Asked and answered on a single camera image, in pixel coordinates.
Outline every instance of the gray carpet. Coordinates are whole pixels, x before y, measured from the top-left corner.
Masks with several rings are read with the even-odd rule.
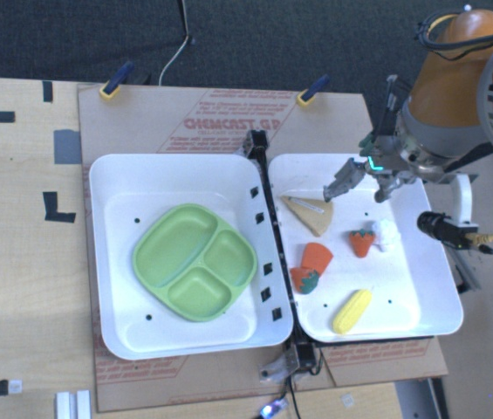
[[[166,86],[362,93],[375,122],[386,78],[412,83],[414,28],[437,10],[493,0],[185,0],[189,45]],[[158,82],[183,40],[177,0],[0,0],[0,77],[108,80],[126,60]]]

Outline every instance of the wooden table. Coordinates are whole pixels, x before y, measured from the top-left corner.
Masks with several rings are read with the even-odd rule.
[[[56,164],[53,143],[54,131],[79,131],[77,83],[54,82],[51,103],[42,81],[0,79],[0,111],[15,112],[0,123],[0,380],[23,383],[0,396],[0,417],[54,417],[55,394],[77,390],[91,391],[93,417],[255,417],[272,397],[96,412],[82,168]],[[75,221],[45,221],[44,192]],[[296,397],[302,417],[401,418],[392,382]]]

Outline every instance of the green plate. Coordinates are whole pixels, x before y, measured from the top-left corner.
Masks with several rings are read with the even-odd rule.
[[[213,211],[172,208],[140,239],[132,257],[138,280],[192,321],[217,318],[248,286],[257,257],[248,241]]]

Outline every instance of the black cable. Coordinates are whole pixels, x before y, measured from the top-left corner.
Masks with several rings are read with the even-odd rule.
[[[472,38],[463,40],[461,42],[447,42],[438,43],[430,38],[430,34],[434,28],[441,22],[450,20],[459,16],[464,10],[443,10],[438,11],[427,17],[423,22],[420,22],[417,27],[416,37],[427,50],[436,53],[441,58],[449,61],[458,60],[471,52],[484,50],[493,46],[493,34],[488,36],[482,36],[479,38]],[[463,50],[460,54],[457,54],[453,58],[446,57],[441,52],[455,52]]]
[[[289,377],[287,377],[287,382],[289,384],[289,390],[291,391],[292,405],[295,408],[295,413],[297,413],[297,418],[301,419],[300,413],[298,413],[298,405],[297,405],[297,398],[295,397],[295,390],[292,387],[292,375],[289,375]]]
[[[466,155],[460,158],[457,161],[449,164],[445,169],[444,173],[448,174],[450,172],[454,172],[455,170],[466,166],[473,161],[480,160],[487,155],[493,154],[493,145],[492,143],[483,143],[479,144],[475,148],[471,149]]]
[[[276,400],[272,401],[271,403],[268,403],[262,409],[262,413],[260,413],[258,416],[256,416],[256,419],[264,419],[265,417],[267,417],[267,415],[270,415],[270,417],[273,417],[274,414],[278,413],[278,411],[273,411],[273,408],[271,408],[271,411],[266,412],[266,416],[264,416],[264,414],[263,414],[266,407],[272,405],[274,402],[282,401],[287,396],[288,388],[289,388],[289,378],[287,377],[287,378],[285,378],[285,380],[283,382],[283,386],[281,387],[281,393],[279,394],[279,397]]]
[[[477,248],[481,253],[484,253],[485,255],[493,255],[493,248],[489,247],[488,245],[479,245]]]
[[[322,350],[319,350],[319,359],[318,359],[318,366],[316,367],[316,370],[310,370],[311,375],[318,375],[319,372],[322,370],[322,367],[324,366],[324,353]]]

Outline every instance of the metal bracket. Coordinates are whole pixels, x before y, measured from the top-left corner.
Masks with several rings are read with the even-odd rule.
[[[478,177],[477,174],[446,174],[436,184],[448,184],[452,189],[454,212],[450,216],[450,223],[456,226],[476,226],[471,222],[473,207],[473,192],[471,183]]]
[[[473,274],[473,269],[467,262],[467,259],[465,259],[465,257],[461,254],[462,252],[451,247],[444,247],[444,249],[454,260],[455,269],[462,278],[463,287],[459,293],[466,292],[467,290],[471,290],[472,292],[481,290],[481,284]]]
[[[277,360],[260,367],[260,381],[284,381],[300,368],[297,349],[292,346],[285,350]]]

